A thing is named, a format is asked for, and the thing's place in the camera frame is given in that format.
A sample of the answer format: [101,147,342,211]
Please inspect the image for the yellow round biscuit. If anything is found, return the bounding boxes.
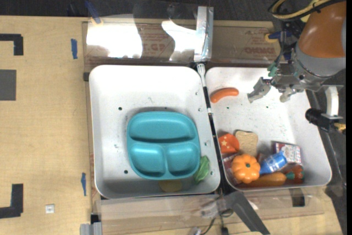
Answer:
[158,179,184,193]

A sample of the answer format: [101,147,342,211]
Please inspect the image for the black cylinder on white bracket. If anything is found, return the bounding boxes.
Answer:
[305,85,345,132]

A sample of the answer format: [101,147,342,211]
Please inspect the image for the blue divided plate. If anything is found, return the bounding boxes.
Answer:
[126,111,202,181]

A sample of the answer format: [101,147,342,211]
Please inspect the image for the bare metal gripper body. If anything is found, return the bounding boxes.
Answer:
[270,60,331,93]

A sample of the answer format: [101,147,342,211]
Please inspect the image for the orange carrot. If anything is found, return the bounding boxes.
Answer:
[241,171,295,188]

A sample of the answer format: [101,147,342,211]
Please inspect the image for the orange pumpkin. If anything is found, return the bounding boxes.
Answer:
[230,154,261,184]

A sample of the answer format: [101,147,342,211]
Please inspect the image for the orange pizza slice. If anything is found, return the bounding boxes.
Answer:
[218,133,240,155]

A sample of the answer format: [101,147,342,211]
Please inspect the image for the red toy pepper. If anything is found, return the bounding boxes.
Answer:
[285,163,305,185]

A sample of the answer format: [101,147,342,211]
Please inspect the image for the red and white carton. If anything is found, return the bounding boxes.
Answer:
[271,140,303,166]

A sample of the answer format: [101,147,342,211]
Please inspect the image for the blue and white bottle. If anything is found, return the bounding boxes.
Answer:
[258,150,288,175]

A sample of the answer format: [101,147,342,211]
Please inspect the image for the green lettuce leaf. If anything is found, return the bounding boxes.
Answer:
[192,155,211,185]

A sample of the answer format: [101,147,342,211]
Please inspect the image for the orange sausage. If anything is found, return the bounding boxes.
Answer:
[210,87,240,104]

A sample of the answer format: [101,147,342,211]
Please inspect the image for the white plastic tray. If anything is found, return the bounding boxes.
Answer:
[88,64,222,200]
[205,66,333,192]

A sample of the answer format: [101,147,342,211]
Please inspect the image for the brown bread slice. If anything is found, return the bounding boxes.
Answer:
[234,129,259,158]

